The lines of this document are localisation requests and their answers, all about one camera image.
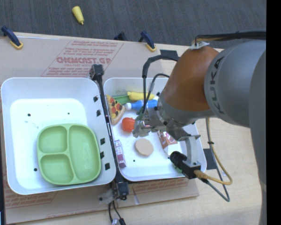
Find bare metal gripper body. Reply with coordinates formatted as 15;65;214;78
132;106;171;138

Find blue and white bottle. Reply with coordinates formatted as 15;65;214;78
125;99;160;112

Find brown and white carton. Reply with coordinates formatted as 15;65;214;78
157;130;179;150

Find orange toy pepper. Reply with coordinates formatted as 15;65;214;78
121;117;136;133

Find tan round biscuit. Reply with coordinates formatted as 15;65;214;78
134;138;155;157

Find yellow banana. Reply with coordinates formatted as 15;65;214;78
126;91;156;102

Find green flat toy vegetable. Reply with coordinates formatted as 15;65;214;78
112;94;132;105

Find toy pizza slice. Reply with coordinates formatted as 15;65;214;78
105;94;126;126

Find white plastic tray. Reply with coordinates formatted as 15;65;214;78
0;77;117;195
103;77;207;182

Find thin black and white rod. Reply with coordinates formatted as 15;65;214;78
96;75;123;185

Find dark red small carton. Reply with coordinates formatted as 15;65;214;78
114;139;127;169

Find green divided plate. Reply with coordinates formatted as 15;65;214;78
36;123;102;186

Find yellow squeeze bottle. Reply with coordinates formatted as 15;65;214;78
72;6;85;25

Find brown cardboard board red print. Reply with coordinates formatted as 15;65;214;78
0;31;200;225

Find black cylinder on white bracket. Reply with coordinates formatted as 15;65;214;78
169;135;202;180

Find black block with thin wires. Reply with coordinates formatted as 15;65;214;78
111;180;130;200
89;64;105;80

